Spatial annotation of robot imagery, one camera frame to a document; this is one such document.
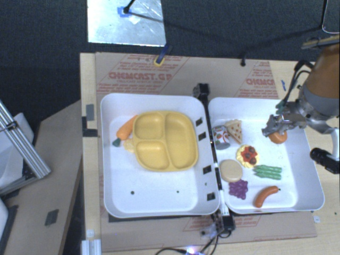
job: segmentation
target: silver square panel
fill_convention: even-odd
[[[166,44],[160,0],[136,0],[131,14],[123,8],[131,0],[87,0],[90,43],[164,46]]]

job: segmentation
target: toy pizza slice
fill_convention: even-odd
[[[224,124],[227,128],[228,134],[239,144],[242,143],[242,129],[241,120],[231,120]]]

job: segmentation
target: purple grapes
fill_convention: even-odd
[[[229,194],[237,198],[245,199],[245,193],[248,191],[248,181],[239,180],[229,182]]]

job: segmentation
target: tin can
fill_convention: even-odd
[[[223,125],[219,125],[212,128],[214,136],[215,148],[217,150],[226,149],[230,146],[229,136],[227,128]]]

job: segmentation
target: yellow plate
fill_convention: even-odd
[[[179,112],[138,115],[133,123],[133,144],[139,164],[152,171],[186,170],[198,159],[193,125]]]

